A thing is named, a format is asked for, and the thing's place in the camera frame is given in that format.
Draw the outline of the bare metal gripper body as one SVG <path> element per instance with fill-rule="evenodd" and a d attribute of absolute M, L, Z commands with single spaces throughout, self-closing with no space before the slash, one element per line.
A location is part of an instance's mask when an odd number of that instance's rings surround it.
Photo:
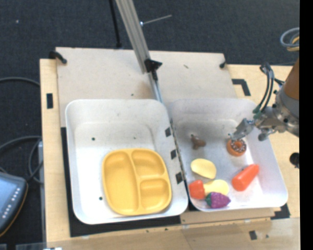
<path fill-rule="evenodd" d="M 299 137 L 299 117 L 291 113 L 284 106 L 273 105 L 254 114 L 255 126 L 261 131 L 259 141 L 265 141 L 276 132 Z"/>

